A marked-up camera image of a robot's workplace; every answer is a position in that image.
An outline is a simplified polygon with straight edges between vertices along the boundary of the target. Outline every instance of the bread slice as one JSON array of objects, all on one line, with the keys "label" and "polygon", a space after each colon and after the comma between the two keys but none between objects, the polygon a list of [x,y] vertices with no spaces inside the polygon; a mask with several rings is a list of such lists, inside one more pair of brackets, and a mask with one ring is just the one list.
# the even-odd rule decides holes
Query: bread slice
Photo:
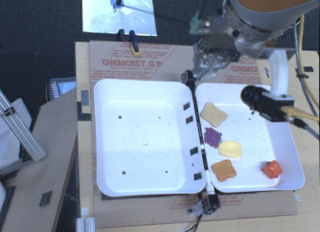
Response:
[{"label": "bread slice", "polygon": [[211,165],[211,169],[220,182],[224,182],[237,175],[237,172],[229,159],[214,163]]},{"label": "bread slice", "polygon": [[225,112],[221,111],[210,102],[205,104],[200,116],[215,128],[219,127],[221,123],[228,117]]}]

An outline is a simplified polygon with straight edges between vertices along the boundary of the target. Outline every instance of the toy food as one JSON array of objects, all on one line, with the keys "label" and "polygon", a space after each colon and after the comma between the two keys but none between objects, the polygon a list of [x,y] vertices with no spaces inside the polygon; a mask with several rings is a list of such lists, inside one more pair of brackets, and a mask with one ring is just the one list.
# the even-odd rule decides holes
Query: toy food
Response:
[{"label": "toy food", "polygon": [[211,165],[211,169],[220,182],[224,182],[237,175],[237,172],[229,159],[214,163]]},{"label": "toy food", "polygon": [[210,102],[204,105],[200,116],[215,128],[219,127],[227,119],[227,114]]},{"label": "toy food", "polygon": [[240,158],[242,156],[242,149],[238,142],[234,140],[224,140],[218,146],[220,155],[229,158]]},{"label": "toy food", "polygon": [[270,179],[278,178],[279,175],[282,174],[282,170],[280,168],[280,165],[276,160],[273,160],[271,162],[267,162],[266,165],[262,168],[262,171]]},{"label": "toy food", "polygon": [[212,128],[205,128],[204,132],[204,143],[209,144],[211,147],[214,147],[215,149],[219,146],[219,143],[221,142],[221,135],[222,133],[216,131]]}]

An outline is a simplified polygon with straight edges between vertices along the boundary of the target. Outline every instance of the purple grapes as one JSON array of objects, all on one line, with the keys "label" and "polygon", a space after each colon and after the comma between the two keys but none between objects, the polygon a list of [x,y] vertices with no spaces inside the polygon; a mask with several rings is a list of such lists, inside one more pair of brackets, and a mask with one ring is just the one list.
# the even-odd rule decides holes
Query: purple grapes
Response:
[{"label": "purple grapes", "polygon": [[207,143],[211,147],[214,147],[215,149],[217,149],[219,146],[219,143],[221,142],[221,135],[222,133],[212,128],[205,128],[204,143]]}]

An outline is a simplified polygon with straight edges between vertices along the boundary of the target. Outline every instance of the gray cable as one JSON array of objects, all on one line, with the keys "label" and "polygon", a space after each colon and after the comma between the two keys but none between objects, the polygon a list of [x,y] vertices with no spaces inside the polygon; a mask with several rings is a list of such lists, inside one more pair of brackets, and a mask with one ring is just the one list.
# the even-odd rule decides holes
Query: gray cable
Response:
[{"label": "gray cable", "polygon": [[[294,45],[295,45],[296,65],[297,65],[298,75],[301,75],[302,72],[301,72],[300,58],[299,58],[299,52],[298,52],[298,33],[297,33],[297,25],[296,25],[296,23],[294,23],[293,29],[294,29]],[[308,92],[306,90],[306,85],[305,85],[304,79],[302,77],[299,77],[299,81],[301,83],[301,87],[302,87],[302,91],[304,93],[305,99],[308,102],[312,113],[315,116],[318,116],[318,114],[317,114],[317,112],[316,112],[316,110],[315,110],[315,108],[314,108],[314,106],[313,106],[313,104],[312,104],[312,102],[310,100]]]},{"label": "gray cable", "polygon": [[315,130],[313,130],[312,128],[310,128],[309,126],[305,126],[304,129],[306,129],[309,133],[311,133],[314,137],[316,137],[319,141],[319,134],[316,133]]}]

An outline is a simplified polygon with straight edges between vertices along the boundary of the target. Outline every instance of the white plastic tray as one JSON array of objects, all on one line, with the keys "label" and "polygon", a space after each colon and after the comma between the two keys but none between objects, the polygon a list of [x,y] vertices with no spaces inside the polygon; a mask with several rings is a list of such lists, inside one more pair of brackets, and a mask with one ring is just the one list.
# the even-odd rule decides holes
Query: white plastic tray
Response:
[{"label": "white plastic tray", "polygon": [[[227,119],[214,129],[222,133],[222,141],[237,141],[242,147],[242,157],[231,158],[220,155],[217,148],[205,144],[209,167],[229,159],[237,172],[234,178],[220,182],[210,169],[211,182],[216,189],[225,193],[301,188],[305,182],[305,176],[289,124],[269,122],[257,112],[252,114],[240,97],[245,86],[202,83],[196,88],[199,112],[203,110],[206,103],[211,102],[227,113]],[[204,134],[205,128],[211,126],[202,118],[200,120]],[[277,160],[282,169],[282,174],[276,179],[269,179],[261,171],[266,162],[272,160]]]},{"label": "white plastic tray", "polygon": [[94,87],[94,108],[97,184],[104,194],[194,194],[205,187],[192,95],[184,84],[104,79]]}]

